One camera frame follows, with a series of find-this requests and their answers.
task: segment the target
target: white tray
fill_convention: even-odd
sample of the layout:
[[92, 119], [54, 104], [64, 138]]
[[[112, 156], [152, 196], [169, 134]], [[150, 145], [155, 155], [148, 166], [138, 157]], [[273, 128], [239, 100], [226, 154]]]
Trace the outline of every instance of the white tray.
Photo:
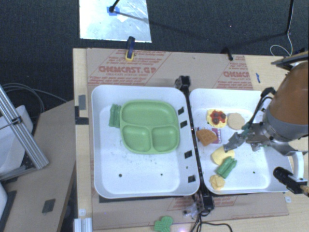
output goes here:
[[[193, 90], [190, 94], [190, 104], [195, 129], [198, 127], [211, 129], [206, 121], [206, 114], [209, 109], [222, 110], [227, 115], [229, 113], [239, 113], [247, 122], [253, 115], [260, 94], [259, 91], [245, 90]], [[259, 112], [254, 123], [261, 120], [262, 112]], [[284, 157], [271, 147], [253, 152], [251, 146], [247, 143], [234, 150], [237, 166], [225, 180], [225, 186], [219, 191], [213, 189], [209, 179], [213, 174], [216, 174], [215, 170], [218, 165], [212, 162], [211, 154], [217, 148], [226, 144], [235, 132], [226, 125], [220, 129], [222, 140], [220, 144], [203, 146], [201, 142], [197, 143], [206, 187], [211, 192], [219, 195], [287, 191], [285, 186], [273, 176], [273, 171], [280, 166], [293, 172], [288, 157]]]
[[[158, 100], [171, 104], [178, 115], [179, 146], [157, 155], [136, 154], [124, 146], [120, 129], [109, 127], [112, 104], [136, 100]], [[101, 85], [92, 92], [94, 184], [99, 195], [109, 199], [185, 196], [197, 192], [200, 182], [185, 96], [170, 87]], [[192, 155], [185, 158], [185, 153]]]

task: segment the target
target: black carpet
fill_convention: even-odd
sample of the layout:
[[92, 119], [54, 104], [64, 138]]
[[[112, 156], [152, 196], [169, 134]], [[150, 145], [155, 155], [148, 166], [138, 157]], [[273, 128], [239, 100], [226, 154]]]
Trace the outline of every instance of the black carpet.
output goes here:
[[[290, 51], [290, 0], [147, 0], [152, 43], [136, 49], [270, 55], [279, 44]], [[308, 49], [309, 0], [295, 0], [294, 50]], [[125, 48], [125, 43], [81, 40], [79, 0], [0, 0], [0, 84], [22, 83], [73, 99], [72, 49]], [[274, 49], [276, 55], [284, 55]], [[27, 91], [10, 92], [17, 105], [39, 111]], [[42, 95], [45, 108], [61, 101]]]

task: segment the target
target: toy food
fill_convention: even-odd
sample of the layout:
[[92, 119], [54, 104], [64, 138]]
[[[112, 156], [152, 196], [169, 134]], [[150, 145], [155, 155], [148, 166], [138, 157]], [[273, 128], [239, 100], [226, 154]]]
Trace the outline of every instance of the toy food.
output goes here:
[[206, 120], [211, 126], [215, 128], [222, 128], [226, 126], [226, 114], [220, 110], [209, 109], [207, 111]]
[[228, 126], [234, 130], [240, 130], [245, 124], [245, 119], [239, 113], [229, 114], [227, 118]]
[[233, 168], [236, 167], [237, 161], [232, 157], [225, 158], [224, 162], [217, 168], [216, 173], [226, 179]]
[[224, 179], [217, 174], [211, 176], [210, 183], [213, 189], [215, 190], [220, 190], [225, 185]]
[[235, 156], [235, 151], [234, 150], [229, 150], [228, 152], [224, 151], [223, 146], [220, 148], [216, 149], [212, 154], [211, 158], [216, 163], [217, 165], [221, 165], [225, 158], [231, 157], [234, 158]]
[[208, 129], [198, 130], [197, 138], [202, 142], [204, 146], [207, 146], [218, 139], [217, 135]]

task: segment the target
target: green clover-shaped object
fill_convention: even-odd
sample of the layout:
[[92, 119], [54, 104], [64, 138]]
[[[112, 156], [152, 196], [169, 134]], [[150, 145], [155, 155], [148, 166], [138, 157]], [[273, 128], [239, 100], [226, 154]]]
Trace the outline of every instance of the green clover-shaped object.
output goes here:
[[161, 220], [155, 221], [154, 230], [159, 232], [170, 232], [170, 226], [173, 224], [173, 218], [165, 216]]

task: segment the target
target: green plate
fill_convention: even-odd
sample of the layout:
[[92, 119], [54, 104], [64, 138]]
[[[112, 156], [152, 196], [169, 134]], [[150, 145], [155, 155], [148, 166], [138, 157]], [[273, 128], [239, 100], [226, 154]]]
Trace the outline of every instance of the green plate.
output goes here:
[[180, 140], [176, 111], [162, 101], [125, 103], [120, 110], [120, 130], [124, 145], [140, 154], [171, 152]]

